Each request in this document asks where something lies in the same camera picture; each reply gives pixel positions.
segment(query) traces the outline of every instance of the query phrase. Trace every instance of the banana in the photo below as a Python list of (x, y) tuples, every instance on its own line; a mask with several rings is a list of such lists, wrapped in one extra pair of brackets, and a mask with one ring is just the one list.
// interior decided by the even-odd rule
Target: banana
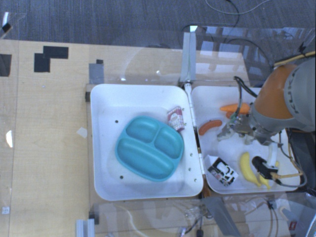
[(250, 167), (250, 155), (249, 155), (249, 152), (246, 152), (246, 153), (242, 154), (242, 156), (240, 157), (239, 165), (240, 165), (240, 169), (241, 169), (241, 172), (242, 172), (244, 178), (248, 182), (254, 183), (258, 187), (260, 187), (261, 183), (258, 182), (257, 177), (252, 172), (252, 169)]
[(271, 189), (271, 186), (269, 185), (269, 180), (264, 178), (262, 175), (259, 175), (259, 181), (260, 183), (262, 183), (263, 185), (267, 186), (267, 189)]

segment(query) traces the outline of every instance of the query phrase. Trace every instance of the teal dish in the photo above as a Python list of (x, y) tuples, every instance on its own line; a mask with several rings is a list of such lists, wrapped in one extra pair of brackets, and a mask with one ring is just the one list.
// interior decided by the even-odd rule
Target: teal dish
[(176, 170), (183, 150), (183, 138), (175, 129), (154, 118), (138, 116), (119, 136), (115, 155), (134, 173), (162, 182)]

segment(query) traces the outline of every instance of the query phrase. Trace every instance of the white sticker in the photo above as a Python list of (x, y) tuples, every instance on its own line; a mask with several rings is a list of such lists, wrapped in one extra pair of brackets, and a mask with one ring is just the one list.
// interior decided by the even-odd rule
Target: white sticker
[(10, 207), (2, 207), (2, 214), (10, 214)]
[(79, 134), (83, 138), (86, 138), (88, 136), (88, 131), (87, 129), (80, 127), (79, 130), (77, 131), (77, 134)]

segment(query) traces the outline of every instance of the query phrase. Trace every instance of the small red and white box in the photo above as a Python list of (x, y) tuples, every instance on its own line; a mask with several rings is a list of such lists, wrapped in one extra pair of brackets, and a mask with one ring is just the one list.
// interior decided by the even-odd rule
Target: small red and white box
[(178, 132), (184, 129), (183, 115), (181, 107), (178, 106), (167, 113), (168, 124)]

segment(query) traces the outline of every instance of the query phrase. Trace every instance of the wooden surface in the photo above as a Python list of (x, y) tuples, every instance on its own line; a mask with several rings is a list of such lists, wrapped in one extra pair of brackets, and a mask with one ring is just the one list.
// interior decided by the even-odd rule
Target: wooden surface
[[(9, 50), (12, 74), (0, 78), (0, 87), (6, 88), (5, 80), (13, 80), (12, 91), (1, 95), (0, 107), (4, 99), (11, 99), (12, 106), (14, 99), (17, 100), (12, 117), (6, 117), (15, 122), (16, 110), (16, 130), (12, 129), (13, 178), (7, 176), (8, 189), (12, 181), (10, 222), (9, 217), (2, 217), (0, 228), (9, 225), (10, 237), (75, 236), (76, 220), (87, 219), (89, 212), (87, 138), (77, 134), (81, 127), (87, 128), (84, 96), (89, 83), (89, 63), (103, 59), (106, 79), (112, 83), (124, 83), (122, 79), (139, 83), (161, 77), (172, 82), (179, 76), (182, 53), (169, 49), (27, 41), (13, 41), (10, 45), (15, 45)], [(44, 45), (69, 47), (69, 58), (51, 59), (50, 73), (34, 73), (34, 53), (42, 53)], [(206, 62), (205, 57), (198, 55), (197, 59)], [(236, 74), (236, 66), (231, 73), (225, 72), (226, 78), (219, 73), (218, 79), (231, 82), (232, 74)], [(238, 75), (246, 78), (243, 69)], [(12, 170), (12, 159), (6, 161)], [(7, 232), (7, 228), (0, 230), (0, 236), (7, 236)], [(159, 234), (146, 230), (140, 236)]]

